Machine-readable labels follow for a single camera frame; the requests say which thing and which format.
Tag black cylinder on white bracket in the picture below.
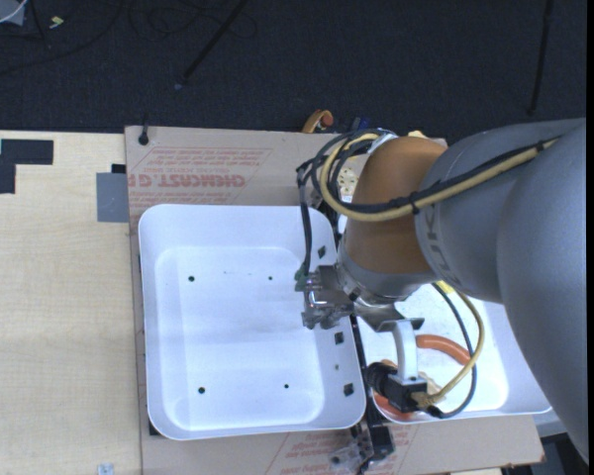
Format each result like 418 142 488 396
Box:
354 305 430 414

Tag brown cardboard board red print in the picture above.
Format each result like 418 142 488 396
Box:
123 125 546 475

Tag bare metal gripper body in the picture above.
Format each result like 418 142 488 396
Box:
300 263 363 332

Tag white plastic tray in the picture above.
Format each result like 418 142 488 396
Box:
326 205 555 426
138 203 367 441

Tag black block with thin wires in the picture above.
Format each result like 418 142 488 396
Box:
363 421 396 472

